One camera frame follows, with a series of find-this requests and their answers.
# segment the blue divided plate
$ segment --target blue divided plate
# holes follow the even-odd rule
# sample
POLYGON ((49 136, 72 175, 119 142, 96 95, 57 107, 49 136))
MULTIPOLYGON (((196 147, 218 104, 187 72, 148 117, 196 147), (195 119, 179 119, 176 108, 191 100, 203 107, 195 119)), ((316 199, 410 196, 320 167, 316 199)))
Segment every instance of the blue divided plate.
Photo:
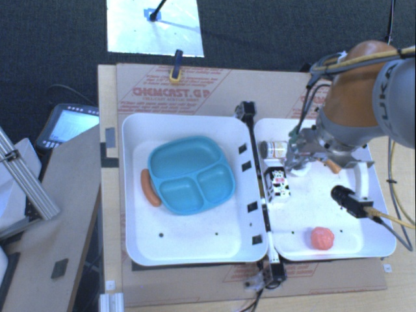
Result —
POLYGON ((156 193, 179 215, 224 203, 235 191, 233 172, 218 144, 205 136, 175 140, 154 149, 148 168, 156 193))

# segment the white tray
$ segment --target white tray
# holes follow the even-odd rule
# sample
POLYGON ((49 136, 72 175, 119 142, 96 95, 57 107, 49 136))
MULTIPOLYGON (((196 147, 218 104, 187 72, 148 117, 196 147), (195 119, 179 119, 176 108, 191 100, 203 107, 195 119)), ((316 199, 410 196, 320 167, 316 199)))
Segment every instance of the white tray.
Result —
POLYGON ((231 117, 138 113, 122 126, 126 245, 141 265, 232 263, 260 260, 267 251, 265 224, 248 128, 231 117), (233 170, 233 197, 202 213, 181 216, 164 205, 152 206, 140 186, 140 173, 153 149, 195 135, 213 139, 233 170), (239 147, 246 151, 239 153, 239 147), (242 171, 251 161, 252 167, 242 171), (248 204, 257 209, 248 212, 248 204))
MULTIPOLYGON (((261 141, 288 140, 288 134, 298 120, 262 119, 255 125, 255 137, 261 141)), ((302 127, 311 127, 306 120, 302 127)), ((371 161, 368 148, 355 151, 353 156, 371 161)), ((293 261, 386 257, 396 248, 395 237, 368 218, 356 219, 331 198, 331 189, 342 185, 355 190, 354 171, 341 170, 333 174, 322 163, 314 162, 304 177, 287 176, 291 196, 285 202, 269 204, 269 217, 274 246, 284 258, 293 261), (311 246, 313 228, 322 226, 335 235, 332 248, 326 251, 311 246)), ((369 196, 374 208, 387 213, 374 165, 369 168, 369 196)))

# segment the yellow cable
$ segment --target yellow cable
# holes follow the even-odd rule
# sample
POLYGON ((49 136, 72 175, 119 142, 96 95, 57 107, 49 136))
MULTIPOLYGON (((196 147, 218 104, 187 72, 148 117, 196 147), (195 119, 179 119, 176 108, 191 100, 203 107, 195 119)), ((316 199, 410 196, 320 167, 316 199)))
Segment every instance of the yellow cable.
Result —
POLYGON ((399 220, 398 218, 395 218, 393 216, 390 216, 388 214, 384 214, 381 211, 378 211, 377 209, 373 208, 373 207, 364 207, 364 211, 370 215, 370 216, 375 216, 375 217, 384 217, 384 218, 388 218, 389 220, 396 222, 397 224, 400 224, 401 226, 406 226, 409 229, 416 229, 416 226, 412 225, 412 224, 408 224, 406 222, 403 222, 402 220, 399 220))
MULTIPOLYGON (((394 154, 394 151, 395 151, 395 145, 396 145, 396 142, 395 141, 393 141, 393 143, 391 144, 391 154, 390 154, 390 165, 391 165, 391 167, 393 167, 393 154, 394 154)), ((415 223, 415 221, 410 217, 410 215, 406 212, 406 210, 404 209, 404 207, 403 207, 403 205, 402 205, 402 203, 401 203, 401 201, 399 200, 399 198, 398 198, 398 196, 397 196, 397 192, 396 192, 396 188, 395 188, 395 185, 394 184, 392 184, 391 185, 392 186, 392 188, 393 188, 393 193, 394 193, 394 195, 395 195, 395 198, 396 198, 396 201, 397 201, 397 205, 399 206, 399 208, 400 208, 400 210, 402 211, 402 213, 403 213, 403 215, 408 219, 408 221, 410 222, 410 223, 412 223, 413 225, 416 225, 416 223, 415 223)))
POLYGON ((325 60, 324 61, 323 65, 324 66, 330 66, 330 65, 332 65, 334 63, 337 63, 338 62, 338 59, 339 59, 339 57, 329 58, 328 60, 325 60))
MULTIPOLYGON (((401 51, 402 55, 407 55, 410 53, 416 53, 415 47, 411 46, 411 47, 407 47, 405 49, 402 49, 401 51)), ((364 61, 368 61, 368 60, 374 60, 374 59, 380 59, 380 58, 389 58, 389 57, 397 57, 400 58, 400 55, 397 51, 387 51, 387 52, 377 52, 371 55, 364 55, 362 57, 358 57, 358 58, 354 58, 351 60, 347 60, 344 62, 340 62, 338 64, 332 64, 332 65, 327 65, 327 66, 323 66, 323 67, 316 67, 313 68, 312 72, 316 71, 330 71, 332 69, 335 68, 342 68, 342 67, 348 67, 354 64, 357 64, 359 62, 364 62, 364 61)))

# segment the pink ball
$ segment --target pink ball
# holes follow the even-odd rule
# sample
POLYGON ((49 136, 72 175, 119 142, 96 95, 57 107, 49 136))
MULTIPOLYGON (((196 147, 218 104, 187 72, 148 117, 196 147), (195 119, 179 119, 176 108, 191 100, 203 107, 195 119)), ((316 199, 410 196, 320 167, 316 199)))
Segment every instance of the pink ball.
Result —
POLYGON ((317 250, 329 250, 333 246, 333 239, 332 231, 326 227, 317 226, 312 230, 311 242, 317 250))

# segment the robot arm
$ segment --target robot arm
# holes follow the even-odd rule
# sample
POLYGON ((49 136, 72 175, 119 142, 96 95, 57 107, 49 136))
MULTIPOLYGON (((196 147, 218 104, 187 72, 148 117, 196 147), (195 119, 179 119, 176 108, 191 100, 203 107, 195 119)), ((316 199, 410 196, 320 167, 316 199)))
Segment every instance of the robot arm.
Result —
MULTIPOLYGON (((396 49, 383 42, 363 42, 344 61, 389 51, 396 49)), ((415 147, 414 54, 336 75, 316 125, 292 133, 285 167, 302 169, 316 159, 353 167, 351 153, 383 135, 415 147)))

